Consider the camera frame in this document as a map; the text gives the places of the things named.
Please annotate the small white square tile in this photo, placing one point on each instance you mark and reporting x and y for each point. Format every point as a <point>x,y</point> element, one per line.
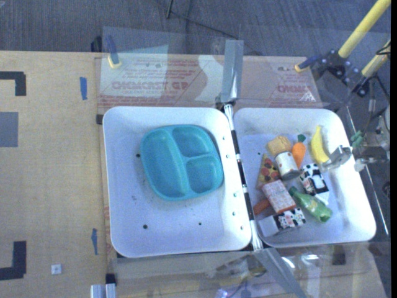
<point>56,269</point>

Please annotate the green bottle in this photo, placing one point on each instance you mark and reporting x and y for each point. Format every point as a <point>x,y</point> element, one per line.
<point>311,205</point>

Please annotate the white plastic tray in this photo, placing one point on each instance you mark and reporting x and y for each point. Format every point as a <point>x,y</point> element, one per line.
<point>173,228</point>
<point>347,216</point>

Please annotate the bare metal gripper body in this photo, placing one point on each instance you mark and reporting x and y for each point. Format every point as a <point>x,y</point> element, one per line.
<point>372,154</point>

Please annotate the pink carton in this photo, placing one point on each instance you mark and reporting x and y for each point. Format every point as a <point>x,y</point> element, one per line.
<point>278,195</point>

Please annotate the yellow banana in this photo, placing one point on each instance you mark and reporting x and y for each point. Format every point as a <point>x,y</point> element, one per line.
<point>318,147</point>

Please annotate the white can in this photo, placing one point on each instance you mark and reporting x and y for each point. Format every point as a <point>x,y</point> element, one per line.
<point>287,164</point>

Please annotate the brown cardboard board red print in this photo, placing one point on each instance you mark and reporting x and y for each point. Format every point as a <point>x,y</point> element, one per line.
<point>263,85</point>

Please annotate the pizza slice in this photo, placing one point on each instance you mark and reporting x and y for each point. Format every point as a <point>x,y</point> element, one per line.
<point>267,171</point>

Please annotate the tan bread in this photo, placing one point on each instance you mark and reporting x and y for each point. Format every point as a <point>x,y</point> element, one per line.
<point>279,144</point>

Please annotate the blue divided plate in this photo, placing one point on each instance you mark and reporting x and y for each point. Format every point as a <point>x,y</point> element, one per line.
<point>167,160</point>

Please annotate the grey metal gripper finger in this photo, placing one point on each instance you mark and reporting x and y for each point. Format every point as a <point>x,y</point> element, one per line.
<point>328,164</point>
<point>341,153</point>

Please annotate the black and white cow-print carton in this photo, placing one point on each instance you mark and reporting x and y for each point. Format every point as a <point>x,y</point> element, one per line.
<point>314,180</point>
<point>288,220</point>

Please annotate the orange sausage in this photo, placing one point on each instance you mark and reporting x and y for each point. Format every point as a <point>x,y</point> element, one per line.
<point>261,206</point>

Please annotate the orange carrot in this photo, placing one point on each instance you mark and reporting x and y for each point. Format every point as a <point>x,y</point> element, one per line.
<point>299,152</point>

